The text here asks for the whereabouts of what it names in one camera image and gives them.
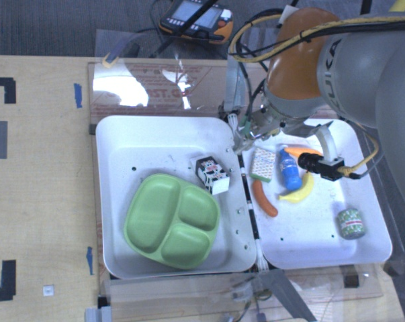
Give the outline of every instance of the device screen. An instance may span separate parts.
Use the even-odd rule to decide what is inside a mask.
[[[177,10],[174,12],[172,18],[178,19],[181,21],[188,20],[199,8],[201,4],[195,3],[193,1],[184,0]],[[219,15],[222,14],[222,10],[211,7],[208,11],[206,11],[197,21],[195,24],[199,26],[203,26],[205,28],[212,28],[214,23],[216,22]]]

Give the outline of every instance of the toy carrot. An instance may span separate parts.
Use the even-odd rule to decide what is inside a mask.
[[[310,154],[318,154],[323,156],[318,150],[311,149],[311,148],[300,148],[300,147],[286,147],[284,150],[289,153],[290,155],[296,156],[299,158],[299,155],[302,153],[310,153]]]

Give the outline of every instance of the green can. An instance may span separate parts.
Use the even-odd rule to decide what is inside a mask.
[[[365,235],[361,214],[357,209],[350,208],[338,214],[341,235],[345,239],[358,239]]]

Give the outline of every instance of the wooden table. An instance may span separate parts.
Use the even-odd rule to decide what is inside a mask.
[[[0,302],[0,321],[83,321],[85,309],[97,305],[90,62],[95,59],[0,56],[0,77],[17,85],[16,104],[4,103],[0,87],[0,121],[7,121],[8,132],[7,158],[0,159],[0,282],[2,261],[17,264],[15,296]],[[375,268],[380,297],[309,304],[313,314],[319,321],[404,321],[390,277],[379,264]],[[48,285],[53,295],[43,294]],[[279,309],[267,309],[268,318],[287,318]],[[254,321],[251,316],[243,321]]]

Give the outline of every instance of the green divided plate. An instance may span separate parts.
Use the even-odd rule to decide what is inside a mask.
[[[188,270],[208,256],[220,209],[208,191],[168,174],[147,177],[124,224],[129,246],[152,260]]]

